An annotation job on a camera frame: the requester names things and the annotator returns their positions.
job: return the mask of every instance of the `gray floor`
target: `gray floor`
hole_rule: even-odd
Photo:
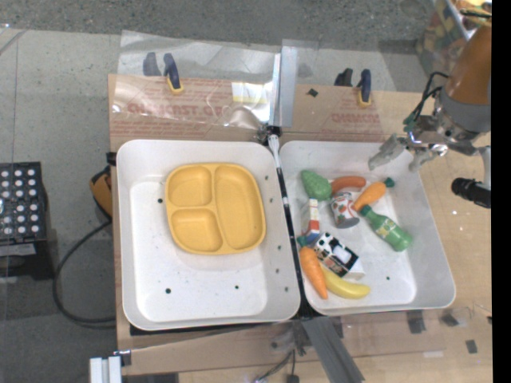
[[[42,162],[62,257],[105,221],[88,182],[105,166],[106,76],[117,71],[122,30],[244,46],[316,41],[340,50],[343,59],[332,65],[327,81],[335,70],[369,65],[376,71],[375,89],[417,92],[426,76],[414,42],[433,1],[0,0],[0,22],[29,30],[0,51],[0,162]],[[0,35],[0,48],[6,36]],[[51,281],[0,282],[0,382],[87,382],[89,358],[116,349],[114,330],[77,326],[59,313]],[[113,314],[109,229],[66,264],[61,289],[76,314]]]

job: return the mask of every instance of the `yellow banana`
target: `yellow banana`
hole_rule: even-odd
[[[321,270],[325,274],[327,281],[327,289],[342,298],[360,299],[370,293],[370,287],[364,284],[349,282],[342,279],[334,272],[321,266]]]

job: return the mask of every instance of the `green bottle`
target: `green bottle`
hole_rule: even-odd
[[[396,251],[404,251],[412,243],[412,236],[386,215],[375,213],[367,205],[362,207],[359,213],[369,220],[370,226],[378,237],[387,241]]]

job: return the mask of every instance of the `carrot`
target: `carrot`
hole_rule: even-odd
[[[299,252],[300,263],[303,272],[311,282],[312,286],[323,299],[328,298],[327,282],[325,281],[325,274],[321,270],[321,263],[314,250],[310,247],[302,247]]]
[[[363,188],[365,185],[366,179],[361,176],[341,176],[333,179],[330,183],[332,195],[340,192],[344,188]]]
[[[387,177],[384,182],[374,182],[367,186],[362,194],[353,202],[353,208],[360,211],[366,204],[374,203],[385,195],[386,188],[392,188],[394,181]]]

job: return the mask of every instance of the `yellow plate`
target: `yellow plate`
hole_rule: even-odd
[[[238,164],[187,164],[165,185],[168,225],[178,246],[195,254],[251,250],[266,235],[254,176]]]

